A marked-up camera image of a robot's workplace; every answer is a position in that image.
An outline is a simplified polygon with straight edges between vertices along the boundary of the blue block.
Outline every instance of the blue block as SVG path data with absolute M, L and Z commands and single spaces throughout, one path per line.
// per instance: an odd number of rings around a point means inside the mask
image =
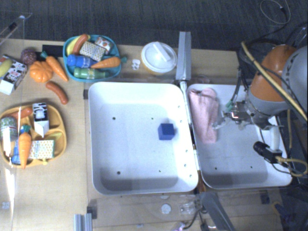
M 173 139 L 175 133 L 173 124 L 170 123 L 161 123 L 158 127 L 158 137 L 161 141 Z

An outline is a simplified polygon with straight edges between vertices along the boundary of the sausage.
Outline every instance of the sausage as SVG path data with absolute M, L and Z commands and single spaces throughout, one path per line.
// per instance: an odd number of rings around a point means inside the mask
M 60 102 L 62 104 L 67 104 L 68 102 L 67 96 L 61 87 L 59 87 L 56 83 L 52 81 L 48 81 L 45 86 L 47 89 L 52 90 L 55 94 L 58 95 Z
M 18 113 L 19 110 L 11 114 L 8 114 L 7 116 L 14 117 L 16 120 L 18 120 Z M 20 119 L 25 118 L 31 115 L 32 113 L 33 113 L 32 107 L 26 107 L 20 111 Z
M 84 44 L 84 42 L 88 41 L 88 35 L 87 34 L 82 34 L 80 35 L 79 39 L 77 40 L 76 44 L 73 47 L 73 52 L 72 54 L 74 55 L 78 55 L 79 51 L 82 47 L 82 45 Z

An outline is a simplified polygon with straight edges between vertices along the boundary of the teal basket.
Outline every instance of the teal basket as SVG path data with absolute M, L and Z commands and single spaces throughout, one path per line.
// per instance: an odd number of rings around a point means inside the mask
M 66 55 L 66 47 L 67 45 L 73 40 L 75 39 L 76 37 L 78 36 L 74 36 L 74 37 L 71 37 L 69 38 L 65 43 L 64 43 L 64 46 L 63 46 L 63 60 L 64 60 L 64 66 L 65 66 L 65 69 L 66 69 L 66 72 L 68 74 L 68 76 L 70 78 L 72 78 L 73 80 L 76 80 L 76 81 L 80 81 L 80 82 L 88 82 L 88 83 L 93 83 L 93 82 L 98 82 L 98 81 L 106 81 L 106 80 L 110 80 L 114 77 L 116 77 L 120 71 L 121 71 L 121 64 L 118 66 L 118 67 L 113 67 L 113 68 L 104 68 L 104 71 L 108 71 L 109 72 L 109 77 L 107 78 L 100 78 L 100 79 L 81 79 L 81 78 L 76 78 L 74 76 L 74 68 L 75 67 L 69 67 L 67 66 L 67 55 Z M 103 59 L 107 59 L 107 58 L 110 58 L 110 57 L 113 57 L 113 56 L 118 56 L 120 57 L 120 53 L 119 53 L 119 50 L 115 44 L 115 42 L 109 38 L 109 37 L 106 37 L 106 36 L 103 36 L 103 35 L 91 35 L 91 38 L 89 39 L 89 42 L 91 43 L 94 43 L 96 41 L 96 39 L 98 37 L 103 37 L 105 39 L 107 39 L 108 41 L 112 42 L 114 44 L 113 48 L 111 49 L 111 51 L 109 52 L 108 55 L 104 55 Z

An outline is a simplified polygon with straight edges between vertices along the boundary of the green can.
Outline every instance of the green can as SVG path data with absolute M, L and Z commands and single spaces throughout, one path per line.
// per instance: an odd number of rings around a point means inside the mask
M 18 138 L 17 121 L 14 117 L 4 117 L 0 120 L 0 140 L 10 136 L 11 141 Z

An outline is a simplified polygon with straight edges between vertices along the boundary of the wooden tabletop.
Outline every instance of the wooden tabletop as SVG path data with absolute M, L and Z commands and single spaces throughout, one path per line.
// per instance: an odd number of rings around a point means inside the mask
M 61 46 L 64 42 L 9 39 L 0 47 L 0 55 L 19 60 L 22 49 L 42 51 L 43 44 Z M 141 58 L 141 46 L 118 45 L 118 48 L 120 55 L 128 60 L 122 64 L 115 81 L 168 82 L 174 79 L 175 70 L 163 77 L 151 76 L 143 66 L 133 70 L 132 60 Z M 192 50 L 194 79 L 234 83 L 237 67 L 235 52 Z M 92 205 L 99 205 L 101 219 L 93 221 L 96 227 L 138 223 L 156 223 L 155 226 L 178 218 L 190 220 L 190 215 L 179 215 L 178 207 L 193 199 L 191 195 L 105 197 L 93 192 L 89 179 L 88 107 L 83 97 L 89 84 L 74 80 L 64 82 L 56 75 L 52 80 L 67 93 L 67 105 L 62 105 L 53 92 L 44 84 L 34 82 L 29 74 L 10 96 L 0 93 L 0 114 L 12 107 L 46 102 L 58 109 L 67 133 L 65 153 L 46 166 L 22 170 L 0 160 L 0 202 L 10 204 L 8 209 L 0 210 L 0 230 L 73 230 L 74 214 L 85 214 L 91 201 Z M 173 204 L 177 210 L 170 216 L 162 214 L 160 207 L 164 202 Z

